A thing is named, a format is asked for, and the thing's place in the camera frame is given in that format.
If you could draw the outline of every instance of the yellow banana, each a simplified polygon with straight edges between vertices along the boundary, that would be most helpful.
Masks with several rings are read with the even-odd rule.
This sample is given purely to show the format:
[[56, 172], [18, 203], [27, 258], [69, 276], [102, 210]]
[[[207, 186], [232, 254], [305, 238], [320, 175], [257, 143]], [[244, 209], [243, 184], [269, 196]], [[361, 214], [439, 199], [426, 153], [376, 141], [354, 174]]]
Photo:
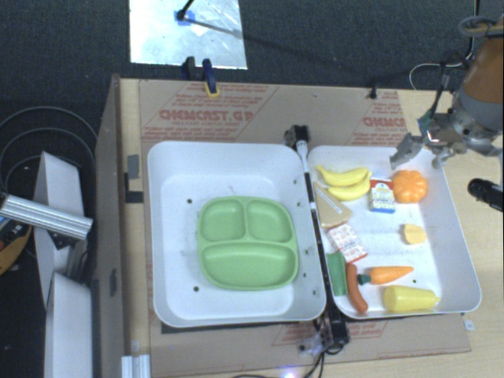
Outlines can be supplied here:
[[341, 202], [349, 202], [364, 196], [371, 187], [370, 179], [372, 173], [368, 171], [364, 178], [355, 185], [348, 187], [330, 187], [328, 192]]
[[368, 169], [364, 167], [351, 169], [347, 172], [334, 172], [324, 169], [322, 165], [317, 165], [317, 170], [322, 174], [324, 181], [327, 185], [331, 186], [351, 186], [361, 181]]

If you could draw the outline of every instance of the green plate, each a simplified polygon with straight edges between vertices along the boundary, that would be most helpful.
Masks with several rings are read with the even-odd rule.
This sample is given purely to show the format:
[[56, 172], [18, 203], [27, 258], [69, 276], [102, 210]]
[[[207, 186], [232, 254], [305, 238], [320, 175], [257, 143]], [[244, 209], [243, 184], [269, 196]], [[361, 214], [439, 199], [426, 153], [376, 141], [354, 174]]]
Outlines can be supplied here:
[[289, 284], [298, 274], [291, 215], [265, 198], [215, 198], [199, 214], [198, 256], [206, 278], [218, 287], [268, 290]]

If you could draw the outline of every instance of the black carpet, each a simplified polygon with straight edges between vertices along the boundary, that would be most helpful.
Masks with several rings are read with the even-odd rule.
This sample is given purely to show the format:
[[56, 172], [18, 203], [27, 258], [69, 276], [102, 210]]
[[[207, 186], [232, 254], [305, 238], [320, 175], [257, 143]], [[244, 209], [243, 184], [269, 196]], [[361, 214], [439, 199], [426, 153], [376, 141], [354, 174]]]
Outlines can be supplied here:
[[[482, 0], [480, 13], [497, 19], [504, 0]], [[468, 41], [458, 22], [473, 0], [239, 0], [246, 71], [219, 70], [221, 81], [348, 87], [410, 88], [411, 68], [439, 62], [447, 50], [464, 54]], [[180, 79], [170, 66], [129, 62], [128, 0], [0, 0], [0, 122], [29, 106], [60, 106], [97, 131], [109, 80]], [[452, 79], [452, 87], [461, 75]], [[418, 88], [433, 89], [434, 68], [413, 74]], [[0, 131], [0, 150], [34, 124], [69, 129], [93, 146], [79, 122], [64, 114], [37, 113]], [[2, 174], [30, 153], [49, 152], [80, 163], [84, 195], [92, 195], [86, 155], [57, 133], [32, 135], [13, 145]], [[12, 174], [11, 192], [30, 197], [36, 161]], [[0, 276], [0, 376], [43, 375], [45, 315], [32, 243], [17, 271]]]

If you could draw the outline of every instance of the silver square sheet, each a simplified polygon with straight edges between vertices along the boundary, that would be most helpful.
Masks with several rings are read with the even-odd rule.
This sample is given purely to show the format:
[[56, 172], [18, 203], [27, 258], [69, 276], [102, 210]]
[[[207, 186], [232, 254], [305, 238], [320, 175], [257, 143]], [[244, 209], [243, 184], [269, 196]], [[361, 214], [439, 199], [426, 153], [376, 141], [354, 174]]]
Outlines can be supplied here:
[[195, 0], [187, 21], [176, 13], [187, 0], [129, 0], [133, 63], [181, 65], [194, 56], [221, 69], [246, 69], [238, 0]]

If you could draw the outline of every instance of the orange pumpkin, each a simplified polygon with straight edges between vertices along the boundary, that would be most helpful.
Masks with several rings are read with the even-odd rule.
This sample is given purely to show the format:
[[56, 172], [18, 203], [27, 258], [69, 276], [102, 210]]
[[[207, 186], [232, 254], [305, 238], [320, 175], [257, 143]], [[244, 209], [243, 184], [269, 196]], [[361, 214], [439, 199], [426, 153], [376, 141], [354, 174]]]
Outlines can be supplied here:
[[399, 171], [392, 178], [395, 200], [417, 203], [427, 194], [427, 180], [418, 171]]

